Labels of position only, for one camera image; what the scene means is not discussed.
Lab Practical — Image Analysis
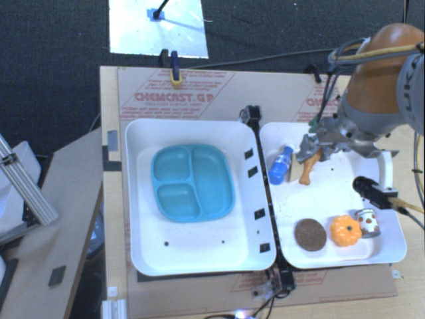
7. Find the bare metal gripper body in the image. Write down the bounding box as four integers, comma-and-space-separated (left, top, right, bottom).
312, 115, 379, 156

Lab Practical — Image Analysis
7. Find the blue plastic bottle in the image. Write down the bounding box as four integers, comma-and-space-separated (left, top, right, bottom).
268, 145, 296, 186

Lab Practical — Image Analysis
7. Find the white plastic tray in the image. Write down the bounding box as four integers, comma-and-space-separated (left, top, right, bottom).
124, 118, 278, 276
259, 121, 408, 270

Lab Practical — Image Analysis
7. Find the thin black rod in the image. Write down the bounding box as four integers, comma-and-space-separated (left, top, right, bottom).
251, 118, 290, 276

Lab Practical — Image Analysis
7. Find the brown cardboard board red print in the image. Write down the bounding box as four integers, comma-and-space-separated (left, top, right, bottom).
117, 67, 399, 312

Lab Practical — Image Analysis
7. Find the orange toy pumpkin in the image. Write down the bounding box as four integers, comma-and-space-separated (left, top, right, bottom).
329, 214, 363, 248

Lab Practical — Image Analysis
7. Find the small white printed can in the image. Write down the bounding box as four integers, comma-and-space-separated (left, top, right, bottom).
354, 208, 382, 239

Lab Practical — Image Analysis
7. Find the brown round biscuit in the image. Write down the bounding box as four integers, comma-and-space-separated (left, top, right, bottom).
294, 217, 328, 253

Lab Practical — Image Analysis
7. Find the blue divided plate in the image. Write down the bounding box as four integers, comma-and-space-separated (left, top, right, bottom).
150, 143, 237, 223

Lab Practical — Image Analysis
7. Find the black cylinder on white bracket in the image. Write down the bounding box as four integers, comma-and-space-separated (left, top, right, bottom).
352, 150, 399, 210

